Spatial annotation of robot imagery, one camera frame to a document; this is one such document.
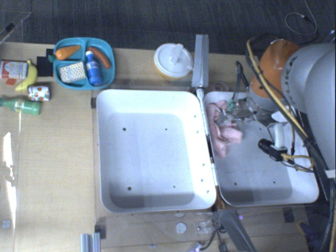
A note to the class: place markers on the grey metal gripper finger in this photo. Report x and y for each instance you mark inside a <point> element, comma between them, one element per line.
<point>222,113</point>
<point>228,121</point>

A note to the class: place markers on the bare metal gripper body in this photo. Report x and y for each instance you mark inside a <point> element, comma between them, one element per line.
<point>245,111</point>

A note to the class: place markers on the pink soft cloth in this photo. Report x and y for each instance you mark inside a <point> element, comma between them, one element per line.
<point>223,138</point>

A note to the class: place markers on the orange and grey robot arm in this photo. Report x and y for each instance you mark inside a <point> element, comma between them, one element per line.
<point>309,72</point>

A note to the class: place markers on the white plastic tray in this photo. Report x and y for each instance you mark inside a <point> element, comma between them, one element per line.
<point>155,151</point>
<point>260,174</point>

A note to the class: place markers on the yellow cup with white lid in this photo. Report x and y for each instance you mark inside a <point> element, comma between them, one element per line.
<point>172,59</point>

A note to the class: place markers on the brown sausage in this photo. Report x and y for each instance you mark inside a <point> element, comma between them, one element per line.
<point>101,57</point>

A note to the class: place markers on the blue bottle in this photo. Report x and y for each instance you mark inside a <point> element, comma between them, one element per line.
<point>93,69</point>

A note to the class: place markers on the blue divided plate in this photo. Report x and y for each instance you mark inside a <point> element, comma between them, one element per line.
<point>78,84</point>

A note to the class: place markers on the yellow and white packet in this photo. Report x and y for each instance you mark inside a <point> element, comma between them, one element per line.
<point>72,72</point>

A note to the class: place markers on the orange carrot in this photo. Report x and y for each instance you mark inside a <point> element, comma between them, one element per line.
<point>67,52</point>

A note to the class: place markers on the white can with orange print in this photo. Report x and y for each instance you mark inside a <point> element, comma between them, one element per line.
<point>39,93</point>

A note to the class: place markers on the yellow banana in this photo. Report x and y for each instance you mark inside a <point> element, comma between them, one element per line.
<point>30,76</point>

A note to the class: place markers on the green bottle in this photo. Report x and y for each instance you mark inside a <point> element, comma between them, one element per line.
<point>23,107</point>

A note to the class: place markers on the white and red carton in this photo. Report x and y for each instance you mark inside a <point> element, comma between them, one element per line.
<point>13,69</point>

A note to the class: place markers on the black cylinder on white bracket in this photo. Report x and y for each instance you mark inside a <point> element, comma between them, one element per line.
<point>275,143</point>

